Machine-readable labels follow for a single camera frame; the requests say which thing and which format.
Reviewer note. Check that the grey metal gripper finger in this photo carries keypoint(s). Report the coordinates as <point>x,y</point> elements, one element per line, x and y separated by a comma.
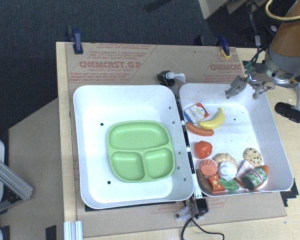
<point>259,90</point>
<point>236,86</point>

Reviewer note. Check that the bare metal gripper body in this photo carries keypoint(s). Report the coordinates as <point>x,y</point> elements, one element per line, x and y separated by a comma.
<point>277,78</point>

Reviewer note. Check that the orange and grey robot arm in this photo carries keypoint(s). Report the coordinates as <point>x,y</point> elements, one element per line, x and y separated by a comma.
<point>290,36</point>

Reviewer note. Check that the yellow banana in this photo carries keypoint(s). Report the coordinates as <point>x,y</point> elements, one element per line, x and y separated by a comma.
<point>215,122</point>

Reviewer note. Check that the white plastic tray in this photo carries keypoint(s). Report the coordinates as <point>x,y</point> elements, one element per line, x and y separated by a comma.
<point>242,134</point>
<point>95,139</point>

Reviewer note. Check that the white and blue packet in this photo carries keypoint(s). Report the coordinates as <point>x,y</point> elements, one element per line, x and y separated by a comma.
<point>196,112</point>

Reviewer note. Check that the orange sausage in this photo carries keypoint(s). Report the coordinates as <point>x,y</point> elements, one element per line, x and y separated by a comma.
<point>200,130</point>

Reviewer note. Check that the tan dotted biscuit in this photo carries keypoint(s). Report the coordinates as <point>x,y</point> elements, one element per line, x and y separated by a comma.
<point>252,156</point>

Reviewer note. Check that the red tomato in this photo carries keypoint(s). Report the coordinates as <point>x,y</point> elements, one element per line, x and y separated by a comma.
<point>203,149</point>

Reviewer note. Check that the tan bread roll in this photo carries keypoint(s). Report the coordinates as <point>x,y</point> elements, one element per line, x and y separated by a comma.
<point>223,157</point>

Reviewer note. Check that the thin black and white rod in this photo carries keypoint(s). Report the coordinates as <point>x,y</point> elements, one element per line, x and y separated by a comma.
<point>187,144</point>

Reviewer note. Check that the white carton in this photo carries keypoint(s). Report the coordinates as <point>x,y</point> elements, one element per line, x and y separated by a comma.
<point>245,167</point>

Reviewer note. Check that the orange ridged shell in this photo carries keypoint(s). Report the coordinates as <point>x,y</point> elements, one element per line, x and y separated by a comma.
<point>208,168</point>

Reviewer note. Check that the green can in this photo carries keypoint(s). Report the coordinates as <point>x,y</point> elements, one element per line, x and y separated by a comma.
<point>255,178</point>

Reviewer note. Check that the green pea pod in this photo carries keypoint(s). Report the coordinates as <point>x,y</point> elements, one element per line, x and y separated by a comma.
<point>229,184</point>

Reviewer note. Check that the red carton with yellow star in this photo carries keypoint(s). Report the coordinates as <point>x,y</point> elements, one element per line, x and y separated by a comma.
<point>216,183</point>

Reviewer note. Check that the brown cardboard board red print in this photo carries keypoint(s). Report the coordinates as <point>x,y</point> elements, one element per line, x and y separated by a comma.
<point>140,59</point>

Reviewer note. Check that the green divided plate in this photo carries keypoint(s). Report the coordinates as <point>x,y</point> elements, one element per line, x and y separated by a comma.
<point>140,139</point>

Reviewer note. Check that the black cylinder on white bracket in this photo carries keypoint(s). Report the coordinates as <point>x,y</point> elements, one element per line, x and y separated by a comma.
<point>291,112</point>

